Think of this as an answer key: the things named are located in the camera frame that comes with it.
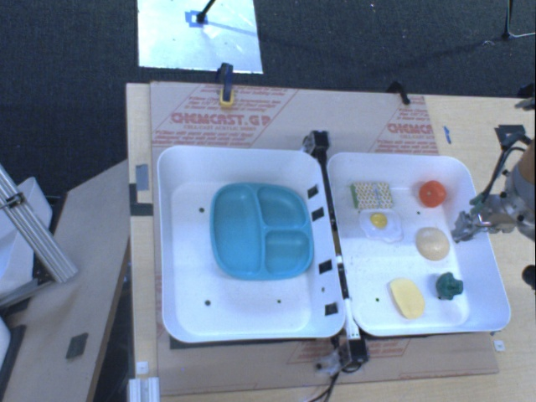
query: tripod leg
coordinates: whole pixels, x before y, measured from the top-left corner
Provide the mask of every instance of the tripod leg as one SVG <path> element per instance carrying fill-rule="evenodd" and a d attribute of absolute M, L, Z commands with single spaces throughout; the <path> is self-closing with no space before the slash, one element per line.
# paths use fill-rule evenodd
<path fill-rule="evenodd" d="M 212 5 L 214 4 L 216 0 L 210 0 L 207 5 L 204 7 L 204 9 L 198 13 L 197 17 L 196 17 L 196 21 L 198 23 L 204 23 L 204 20 L 205 18 L 207 17 L 207 12 L 210 10 L 210 8 L 212 7 Z"/>
<path fill-rule="evenodd" d="M 506 7 L 506 21 L 504 22 L 504 33 L 502 37 L 508 39 L 510 37 L 510 19 L 512 18 L 513 0 L 508 0 Z"/>

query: metal rod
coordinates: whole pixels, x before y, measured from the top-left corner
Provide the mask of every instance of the metal rod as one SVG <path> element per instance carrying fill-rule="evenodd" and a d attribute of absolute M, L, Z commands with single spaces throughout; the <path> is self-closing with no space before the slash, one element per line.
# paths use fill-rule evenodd
<path fill-rule="evenodd" d="M 196 21 L 197 23 L 204 23 L 204 20 L 207 16 L 207 12 L 210 10 L 210 8 L 212 7 L 212 5 L 214 4 L 216 0 L 210 0 L 207 5 L 204 7 L 204 9 L 198 13 L 197 17 L 196 17 Z"/>
<path fill-rule="evenodd" d="M 513 0 L 508 0 L 506 5 L 506 20 L 504 21 L 504 33 L 502 33 L 503 39 L 519 39 L 522 37 L 534 36 L 535 33 L 525 33 L 525 34 L 513 34 L 510 32 L 510 21 L 512 19 L 513 11 Z"/>
<path fill-rule="evenodd" d="M 28 283 L 20 286 L 18 289 L 15 289 L 11 293 L 0 299 L 0 310 L 8 308 L 18 302 L 24 301 L 25 299 L 33 296 L 36 292 L 41 291 L 42 289 L 47 286 L 50 286 L 51 284 L 52 281 L 46 281 L 41 285 L 38 284 L 37 279 L 29 281 Z"/>
<path fill-rule="evenodd" d="M 76 273 L 74 265 L 64 255 L 50 232 L 35 217 L 27 204 L 20 204 L 14 209 L 6 209 L 5 211 L 56 281 L 65 282 Z"/>

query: black cable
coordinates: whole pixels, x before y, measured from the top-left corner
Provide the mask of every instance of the black cable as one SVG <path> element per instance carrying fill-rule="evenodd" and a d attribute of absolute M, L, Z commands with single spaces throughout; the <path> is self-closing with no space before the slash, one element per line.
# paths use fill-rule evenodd
<path fill-rule="evenodd" d="M 362 365 L 360 364 L 360 365 L 358 365 L 358 366 L 356 366 L 354 368 L 343 368 L 341 370 L 345 374 L 353 374 L 354 372 L 359 371 L 361 366 Z M 325 399 L 323 400 L 323 402 L 328 402 L 329 398 L 331 398 L 331 395 L 332 395 L 333 389 L 335 387 L 335 383 L 337 382 L 338 376 L 339 376 L 339 373 L 336 373 L 335 375 L 333 375 L 332 376 L 332 381 L 329 384 L 329 386 L 327 387 L 327 389 L 325 389 L 323 392 L 321 392 L 315 399 L 308 400 L 307 402 L 318 402 L 318 400 L 320 400 L 320 399 L 322 399 L 324 397 L 325 397 Z"/>
<path fill-rule="evenodd" d="M 495 181 L 499 177 L 499 174 L 503 170 L 504 164 L 506 163 L 508 157 L 510 156 L 510 153 L 512 153 L 513 151 L 525 152 L 525 149 L 523 149 L 522 147 L 510 147 L 509 149 L 506 149 L 501 152 L 501 156 L 497 160 L 497 165 L 493 169 L 492 178 L 487 184 L 486 188 L 482 191 L 482 202 L 485 202 L 487 197 L 489 197 L 489 194 L 493 188 L 493 184 L 495 183 Z"/>
<path fill-rule="evenodd" d="M 337 372 L 335 375 L 332 376 L 332 381 L 323 392 L 321 392 L 316 398 L 309 400 L 308 402 L 318 402 L 318 400 L 321 400 L 322 398 L 326 398 L 323 400 L 323 402 L 328 402 L 329 398 L 332 395 L 333 388 L 335 387 L 335 383 L 337 382 L 339 372 Z"/>

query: black clip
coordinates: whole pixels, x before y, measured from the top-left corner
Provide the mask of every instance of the black clip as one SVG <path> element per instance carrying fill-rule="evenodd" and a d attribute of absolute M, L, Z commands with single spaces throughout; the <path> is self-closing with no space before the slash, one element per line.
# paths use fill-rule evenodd
<path fill-rule="evenodd" d="M 16 207 L 22 204 L 25 200 L 26 198 L 24 197 L 24 194 L 22 192 L 17 192 L 12 197 L 6 198 L 4 200 L 5 204 L 0 205 L 0 209 L 5 209 L 5 208 L 12 209 L 13 207 Z"/>
<path fill-rule="evenodd" d="M 405 104 L 405 105 L 408 105 L 411 103 L 411 100 L 410 98 L 408 97 L 408 95 L 405 93 L 405 89 L 404 87 L 402 86 L 402 84 L 400 82 L 398 82 L 397 80 L 395 80 L 389 88 L 387 88 L 387 92 L 389 93 L 395 93 L 395 94 L 400 94 L 400 97 L 402 98 L 402 102 Z"/>
<path fill-rule="evenodd" d="M 329 133 L 327 131 L 311 131 L 303 139 L 301 149 L 312 157 L 317 158 L 318 156 L 323 157 L 329 146 Z"/>
<path fill-rule="evenodd" d="M 219 92 L 219 104 L 222 107 L 231 107 L 235 102 L 233 91 L 233 65 L 223 63 L 216 72 L 216 82 L 221 82 L 224 87 Z"/>
<path fill-rule="evenodd" d="M 531 140 L 525 135 L 523 125 L 499 125 L 495 128 L 495 134 L 501 144 L 502 150 L 508 150 L 515 142 L 523 142 L 529 145 Z"/>
<path fill-rule="evenodd" d="M 517 109 L 523 109 L 524 111 L 534 110 L 534 84 L 528 84 L 519 88 L 518 97 L 523 98 L 516 104 Z"/>

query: orange tomato toy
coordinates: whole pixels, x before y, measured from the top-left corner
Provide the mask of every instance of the orange tomato toy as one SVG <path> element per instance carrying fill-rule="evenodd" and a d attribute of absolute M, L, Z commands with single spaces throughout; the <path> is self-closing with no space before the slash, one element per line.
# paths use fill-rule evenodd
<path fill-rule="evenodd" d="M 430 180 L 420 187 L 419 198 L 426 207 L 437 207 L 445 201 L 445 187 L 436 180 Z"/>

